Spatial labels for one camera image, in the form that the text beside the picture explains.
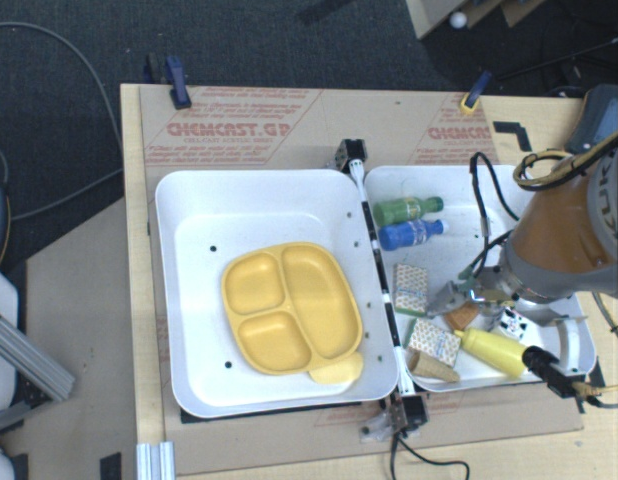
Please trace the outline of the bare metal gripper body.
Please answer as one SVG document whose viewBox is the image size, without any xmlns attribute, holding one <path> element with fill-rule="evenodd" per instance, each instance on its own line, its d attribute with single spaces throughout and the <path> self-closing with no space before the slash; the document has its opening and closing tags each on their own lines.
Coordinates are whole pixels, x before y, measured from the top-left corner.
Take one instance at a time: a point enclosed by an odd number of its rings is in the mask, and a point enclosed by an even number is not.
<svg viewBox="0 0 618 480">
<path fill-rule="evenodd" d="M 500 273 L 492 268 L 484 269 L 474 278 L 468 290 L 468 298 L 478 309 L 481 304 L 490 303 L 503 305 L 504 311 L 520 312 L 524 309 L 517 295 L 509 290 L 509 286 L 500 277 Z"/>
</svg>

